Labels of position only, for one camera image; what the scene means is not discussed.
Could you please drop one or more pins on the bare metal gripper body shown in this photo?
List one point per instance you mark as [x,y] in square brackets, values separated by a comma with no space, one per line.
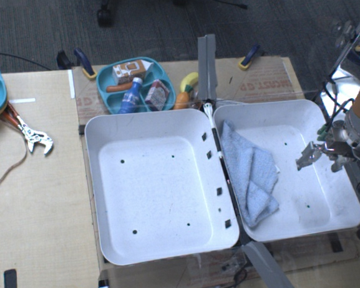
[343,146]

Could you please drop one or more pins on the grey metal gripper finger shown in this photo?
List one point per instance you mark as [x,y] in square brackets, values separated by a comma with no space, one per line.
[308,155]
[338,164]

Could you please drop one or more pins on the white plastic tray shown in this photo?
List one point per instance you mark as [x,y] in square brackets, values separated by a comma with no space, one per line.
[159,192]
[309,191]

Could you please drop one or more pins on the light blue towel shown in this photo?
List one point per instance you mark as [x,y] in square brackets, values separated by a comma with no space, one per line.
[248,175]

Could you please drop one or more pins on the brown cardboard board, red print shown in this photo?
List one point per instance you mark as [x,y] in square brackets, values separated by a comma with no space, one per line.
[256,80]

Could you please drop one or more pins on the orange carrot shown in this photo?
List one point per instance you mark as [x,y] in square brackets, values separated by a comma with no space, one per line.
[182,100]

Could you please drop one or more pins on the yellow banana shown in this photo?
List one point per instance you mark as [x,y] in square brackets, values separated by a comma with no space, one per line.
[189,80]

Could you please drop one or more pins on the pink carton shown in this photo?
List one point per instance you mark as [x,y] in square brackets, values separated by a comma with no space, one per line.
[157,95]

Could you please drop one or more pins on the blue bottle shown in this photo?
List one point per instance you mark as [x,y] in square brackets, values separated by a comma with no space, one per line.
[130,96]

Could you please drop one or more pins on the brown and white carton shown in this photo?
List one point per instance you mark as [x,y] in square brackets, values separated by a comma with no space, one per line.
[129,71]

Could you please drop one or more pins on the orange toy sausage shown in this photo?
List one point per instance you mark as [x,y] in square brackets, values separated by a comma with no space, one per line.
[118,87]

